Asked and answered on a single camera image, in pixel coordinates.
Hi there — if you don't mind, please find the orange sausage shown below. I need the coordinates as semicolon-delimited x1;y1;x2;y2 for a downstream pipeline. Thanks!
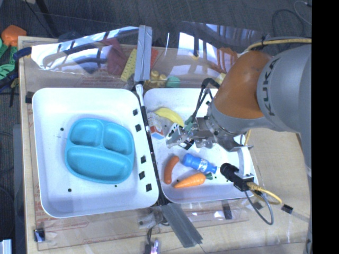
163;155;181;185

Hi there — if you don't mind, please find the yellow studded block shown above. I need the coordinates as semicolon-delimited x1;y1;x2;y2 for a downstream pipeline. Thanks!
120;48;138;82

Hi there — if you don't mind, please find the white plastic tray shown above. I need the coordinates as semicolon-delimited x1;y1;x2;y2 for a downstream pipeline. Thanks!
142;87;260;205
31;87;160;219

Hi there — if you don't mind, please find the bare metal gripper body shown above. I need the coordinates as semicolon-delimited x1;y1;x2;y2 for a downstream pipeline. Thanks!
184;116;239;150

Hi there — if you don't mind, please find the yellow banana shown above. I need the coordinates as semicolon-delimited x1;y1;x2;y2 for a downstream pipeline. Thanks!
154;107;185;129

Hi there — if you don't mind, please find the blue bottle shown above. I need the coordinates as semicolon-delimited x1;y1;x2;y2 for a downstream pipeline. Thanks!
182;153;218;175

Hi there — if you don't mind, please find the black cylinder on white bracket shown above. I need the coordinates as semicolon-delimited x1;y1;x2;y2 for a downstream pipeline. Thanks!
219;144;260;193

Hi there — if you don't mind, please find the blue divided plate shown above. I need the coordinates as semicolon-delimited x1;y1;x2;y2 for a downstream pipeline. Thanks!
64;117;136;185

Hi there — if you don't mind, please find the thin black and white rod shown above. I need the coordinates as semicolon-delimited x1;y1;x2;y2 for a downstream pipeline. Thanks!
135;83;166;206

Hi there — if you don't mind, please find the orange carrot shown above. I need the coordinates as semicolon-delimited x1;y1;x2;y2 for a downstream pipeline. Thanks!
173;171;214;189

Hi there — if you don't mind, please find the green round toy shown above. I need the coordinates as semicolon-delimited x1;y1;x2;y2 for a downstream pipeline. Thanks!
166;75;181;88

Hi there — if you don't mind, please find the white red and blue carton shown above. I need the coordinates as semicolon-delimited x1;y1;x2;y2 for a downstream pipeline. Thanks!
147;112;171;141

